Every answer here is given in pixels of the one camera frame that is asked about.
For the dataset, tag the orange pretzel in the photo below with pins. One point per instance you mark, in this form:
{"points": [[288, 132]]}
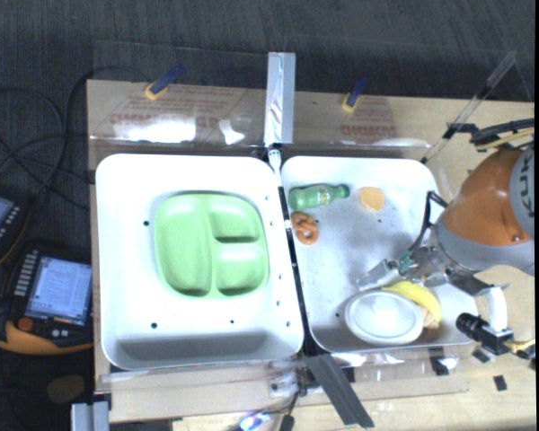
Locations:
{"points": [[308, 236]]}

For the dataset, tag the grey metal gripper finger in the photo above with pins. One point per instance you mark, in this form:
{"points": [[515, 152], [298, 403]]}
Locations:
{"points": [[469, 282], [379, 274]]}

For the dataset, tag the tan bread piece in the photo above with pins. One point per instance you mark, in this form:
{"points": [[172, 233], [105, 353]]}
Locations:
{"points": [[430, 321]]}

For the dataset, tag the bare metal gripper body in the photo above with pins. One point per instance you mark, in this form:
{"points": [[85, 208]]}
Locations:
{"points": [[433, 265]]}

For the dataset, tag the white plastic tray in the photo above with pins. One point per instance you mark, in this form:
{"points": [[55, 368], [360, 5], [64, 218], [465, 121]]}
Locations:
{"points": [[126, 258], [355, 240]]}

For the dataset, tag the black cylinder on white bracket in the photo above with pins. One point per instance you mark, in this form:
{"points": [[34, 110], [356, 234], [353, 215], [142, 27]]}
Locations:
{"points": [[478, 328]]}

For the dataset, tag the green plastic bottle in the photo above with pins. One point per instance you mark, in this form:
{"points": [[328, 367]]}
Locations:
{"points": [[314, 196]]}

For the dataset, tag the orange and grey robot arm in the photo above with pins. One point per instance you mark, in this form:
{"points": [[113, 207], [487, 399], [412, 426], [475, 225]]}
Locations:
{"points": [[480, 204]]}

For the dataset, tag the green divided plate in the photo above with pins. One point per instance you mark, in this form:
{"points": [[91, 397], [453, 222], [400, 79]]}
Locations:
{"points": [[184, 245]]}

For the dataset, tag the white bowl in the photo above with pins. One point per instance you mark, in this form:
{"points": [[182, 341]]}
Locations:
{"points": [[382, 319]]}

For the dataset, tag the yellow banana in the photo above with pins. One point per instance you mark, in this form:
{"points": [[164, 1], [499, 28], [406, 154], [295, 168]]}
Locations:
{"points": [[424, 296]]}

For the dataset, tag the brown cardboard board red print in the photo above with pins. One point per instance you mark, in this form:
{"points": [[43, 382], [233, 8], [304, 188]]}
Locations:
{"points": [[386, 115]]}

